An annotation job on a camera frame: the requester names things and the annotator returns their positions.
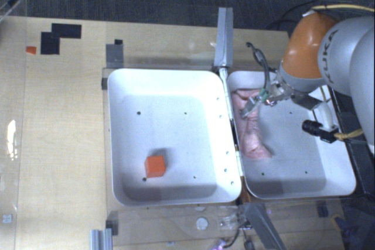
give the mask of wooden table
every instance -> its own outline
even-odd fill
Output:
[[[81,39],[60,39],[60,55],[40,55],[40,33],[52,23],[82,25]],[[22,163],[19,178],[16,249],[88,249],[92,229],[104,229],[106,179],[102,69],[105,44],[124,41],[124,53],[139,59],[213,58],[215,28],[28,18]],[[258,69],[245,43],[251,41],[276,66],[288,41],[285,32],[234,30],[238,68]],[[325,218],[285,203],[276,228],[289,249],[330,241],[326,249],[343,249],[339,232]],[[293,224],[308,224],[294,232]],[[256,249],[262,249],[253,235]],[[211,239],[116,249],[206,249]],[[232,249],[242,249],[239,238]]]

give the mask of transparent panel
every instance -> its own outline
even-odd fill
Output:
[[[14,249],[26,75],[26,0],[0,0],[0,241]]]

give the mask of white tray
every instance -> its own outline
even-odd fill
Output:
[[[208,71],[119,69],[108,78],[113,192],[126,206],[225,203],[241,191],[221,79]],[[146,181],[144,161],[166,173]]]
[[[235,91],[261,88],[263,81],[262,72],[237,71],[229,76],[228,84],[230,91]],[[311,96],[322,98],[319,90]],[[356,178],[345,144],[328,144],[303,132],[306,119],[313,120],[312,112],[291,100],[274,107],[260,106],[262,142],[272,159],[253,160],[242,155],[246,184],[253,195],[282,199],[344,196],[354,191]]]

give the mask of pink towel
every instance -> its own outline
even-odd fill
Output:
[[[258,110],[248,114],[246,119],[243,119],[240,115],[240,111],[245,107],[247,100],[258,93],[259,90],[237,90],[231,93],[240,150],[252,159],[272,157],[272,154],[261,142]]]

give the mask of pink cloth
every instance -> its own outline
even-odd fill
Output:
[[[231,93],[239,147],[247,157],[252,159],[272,157],[272,154],[261,142],[258,110],[248,114],[246,119],[243,119],[240,115],[240,111],[245,107],[248,99],[258,93],[259,90],[237,90]]]

